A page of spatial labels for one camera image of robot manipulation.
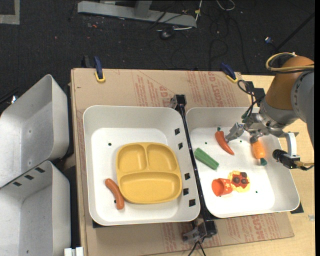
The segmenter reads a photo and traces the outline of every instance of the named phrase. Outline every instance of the yellow toy pizza with red topping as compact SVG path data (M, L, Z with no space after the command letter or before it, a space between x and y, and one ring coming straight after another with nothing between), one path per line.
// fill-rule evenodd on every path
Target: yellow toy pizza with red topping
M247 192L250 189L250 179L246 172L234 170L229 173L231 187L237 192Z

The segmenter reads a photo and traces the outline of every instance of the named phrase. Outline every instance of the white tray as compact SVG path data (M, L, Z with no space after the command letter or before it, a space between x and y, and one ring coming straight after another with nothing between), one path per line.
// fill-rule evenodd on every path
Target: white tray
M1 256L62 256L70 247L70 185L51 162L1 188L0 209Z
M69 146L67 96L44 76L0 117L0 188Z
M183 120L177 111L168 107L91 106L83 114L83 126L89 212L95 222L113 226L188 222L198 217L198 189ZM179 163L182 191L187 189L188 194L182 192L177 199L165 203L125 201L124 209L117 210L115 198L104 181L110 178L117 183L117 151L123 145L136 142L169 146Z
M213 170L196 160L205 205L218 218L286 212L295 210L300 204L299 194L291 172L272 157L275 149L281 149L278 138L273 135L260 138L268 164L259 165L253 157L249 133L229 142L234 155L225 152L215 139L215 132L221 127L227 135L231 127L242 123L241 116L247 107L206 107L192 108L186 113L193 151L201 148L212 156L219 167ZM215 196L212 181L228 178L232 171L246 172L250 179L247 192L233 191Z

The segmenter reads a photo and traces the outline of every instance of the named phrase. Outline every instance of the blue clamp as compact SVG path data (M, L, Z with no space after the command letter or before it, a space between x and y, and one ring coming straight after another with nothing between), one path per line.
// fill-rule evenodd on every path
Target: blue clamp
M94 72L96 80L99 83L104 83L106 81L106 78L102 71L101 61L98 56L94 56L94 67L96 69L96 71Z
M220 64L220 68L222 69L222 71L226 74L226 77L232 81L232 82L237 82L238 78L236 77L235 72L233 71L233 69L228 65L228 64L224 64L223 62Z

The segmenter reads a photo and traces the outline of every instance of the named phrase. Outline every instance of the red chili pepper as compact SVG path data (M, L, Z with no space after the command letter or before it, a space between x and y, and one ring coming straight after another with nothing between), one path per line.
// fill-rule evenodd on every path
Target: red chili pepper
M215 132L214 136L216 141L224 151L228 152L231 155L235 154L233 150L229 147L223 130L220 130L220 128L218 127L218 130Z

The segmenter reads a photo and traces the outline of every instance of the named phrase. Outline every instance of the red cup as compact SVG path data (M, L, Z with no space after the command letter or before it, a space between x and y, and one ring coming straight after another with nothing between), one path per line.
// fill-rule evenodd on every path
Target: red cup
M219 197L226 194L230 194L233 189L231 187L230 179L227 178L217 178L212 181L211 184L213 193Z

